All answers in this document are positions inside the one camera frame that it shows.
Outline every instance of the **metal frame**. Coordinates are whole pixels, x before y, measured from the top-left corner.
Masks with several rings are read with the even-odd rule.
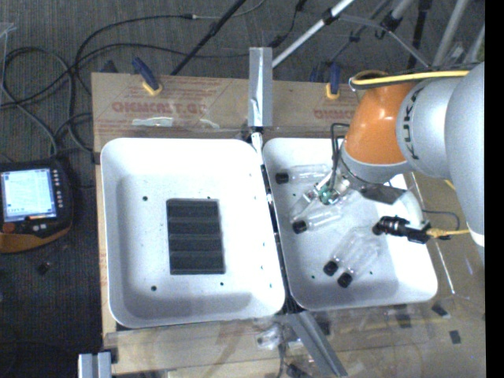
[[[79,378],[112,378],[112,355],[106,351],[98,354],[79,354]]]
[[[457,4],[455,5],[454,11],[451,14],[450,20],[441,39],[441,43],[439,44],[439,48],[435,54],[432,63],[429,64],[428,61],[424,57],[422,57],[422,55],[413,46],[411,46],[409,43],[400,39],[396,34],[394,34],[394,29],[387,29],[382,24],[375,23],[371,20],[341,15],[341,12],[344,11],[344,9],[354,1],[355,0],[341,0],[336,6],[330,8],[326,12],[327,16],[325,18],[322,18],[317,23],[315,23],[315,25],[313,25],[308,31],[306,31],[303,35],[301,35],[301,37],[295,40],[284,52],[279,54],[273,60],[272,62],[273,68],[282,63],[287,57],[289,57],[292,53],[294,53],[303,43],[305,43],[308,39],[310,39],[317,32],[319,32],[324,26],[331,24],[334,20],[337,19],[356,22],[358,24],[362,24],[364,27],[369,26],[381,29],[382,32],[386,33],[387,35],[395,39],[404,49],[408,50],[425,67],[429,67],[430,65],[439,66],[443,63],[443,60],[445,59],[451,48],[454,33],[456,32],[457,27],[460,24],[464,10],[469,3],[469,0],[457,0]],[[395,8],[391,11],[390,18],[392,20],[400,21],[402,19],[402,15],[404,14],[404,12],[411,6],[411,4],[414,1],[415,0],[401,0],[400,2],[398,2]]]

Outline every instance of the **cardboard sheet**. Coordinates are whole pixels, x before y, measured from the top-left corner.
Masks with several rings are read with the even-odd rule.
[[[248,80],[160,76],[151,95],[140,75],[93,73],[94,150],[119,137],[231,138],[246,129]],[[329,132],[349,123],[358,100],[346,84],[329,99],[324,83],[273,81],[273,131]]]

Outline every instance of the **clear plastic bottle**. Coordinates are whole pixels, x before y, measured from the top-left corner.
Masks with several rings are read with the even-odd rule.
[[[302,194],[302,197],[299,198],[296,203],[289,209],[289,221],[294,223],[303,214],[309,211],[310,207],[314,207],[319,202],[318,200],[318,191],[315,189],[310,189]]]
[[[319,199],[312,202],[298,215],[291,213],[292,228],[296,234],[313,231],[339,220],[345,212],[345,206],[357,199],[359,193],[349,192],[338,202],[325,205]]]
[[[338,244],[331,260],[325,264],[324,272],[333,276],[342,270],[338,284],[347,288],[352,281],[369,271],[380,256],[386,241],[372,233],[370,226],[354,227],[345,234]]]
[[[282,183],[316,183],[324,178],[331,168],[326,164],[294,165],[281,169],[275,175],[275,181]]]

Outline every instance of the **black pad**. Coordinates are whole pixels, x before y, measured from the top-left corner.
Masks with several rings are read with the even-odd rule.
[[[223,274],[218,201],[172,198],[166,213],[170,274]]]

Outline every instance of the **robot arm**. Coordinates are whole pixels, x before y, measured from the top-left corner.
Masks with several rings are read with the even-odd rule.
[[[383,183],[409,171],[452,180],[484,246],[484,63],[463,77],[367,90],[340,151],[333,201],[352,189],[393,202]]]

